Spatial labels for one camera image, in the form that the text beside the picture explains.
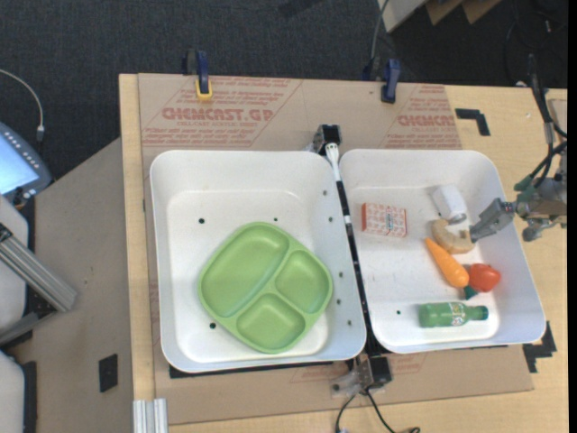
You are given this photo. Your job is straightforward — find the orange and white carton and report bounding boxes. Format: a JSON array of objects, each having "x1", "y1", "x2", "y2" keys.
[{"x1": 360, "y1": 201, "x2": 408, "y2": 239}]

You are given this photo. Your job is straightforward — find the white plastic tray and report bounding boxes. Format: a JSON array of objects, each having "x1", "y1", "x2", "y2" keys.
[
  {"x1": 337, "y1": 147, "x2": 548, "y2": 355},
  {"x1": 149, "y1": 149, "x2": 368, "y2": 374}
]

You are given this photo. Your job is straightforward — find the red tomato with green stem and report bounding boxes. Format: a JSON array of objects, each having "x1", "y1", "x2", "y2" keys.
[{"x1": 463, "y1": 263, "x2": 502, "y2": 300}]

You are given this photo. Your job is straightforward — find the white can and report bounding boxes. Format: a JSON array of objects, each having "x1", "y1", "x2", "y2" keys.
[{"x1": 427, "y1": 183, "x2": 469, "y2": 224}]

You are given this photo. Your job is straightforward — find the orange carrot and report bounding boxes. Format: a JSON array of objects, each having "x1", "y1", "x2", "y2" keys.
[{"x1": 424, "y1": 236, "x2": 471, "y2": 290}]

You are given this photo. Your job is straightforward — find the green divided plate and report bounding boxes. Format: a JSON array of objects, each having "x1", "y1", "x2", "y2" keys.
[{"x1": 197, "y1": 220, "x2": 335, "y2": 355}]

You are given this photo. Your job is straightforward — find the beige bread ring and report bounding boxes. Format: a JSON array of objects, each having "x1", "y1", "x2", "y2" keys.
[{"x1": 429, "y1": 217, "x2": 479, "y2": 255}]

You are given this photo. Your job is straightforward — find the green plastic bottle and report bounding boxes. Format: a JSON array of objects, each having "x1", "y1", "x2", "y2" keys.
[{"x1": 417, "y1": 300, "x2": 490, "y2": 329}]

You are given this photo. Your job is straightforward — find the thin black and white rod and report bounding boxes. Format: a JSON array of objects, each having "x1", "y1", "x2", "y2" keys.
[{"x1": 325, "y1": 143, "x2": 377, "y2": 357}]

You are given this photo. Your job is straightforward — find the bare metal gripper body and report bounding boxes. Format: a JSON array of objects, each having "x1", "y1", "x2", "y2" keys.
[{"x1": 513, "y1": 169, "x2": 569, "y2": 221}]

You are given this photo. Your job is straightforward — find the brown cardboard board red print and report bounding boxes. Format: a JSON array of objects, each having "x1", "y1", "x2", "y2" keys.
[{"x1": 137, "y1": 73, "x2": 548, "y2": 426}]

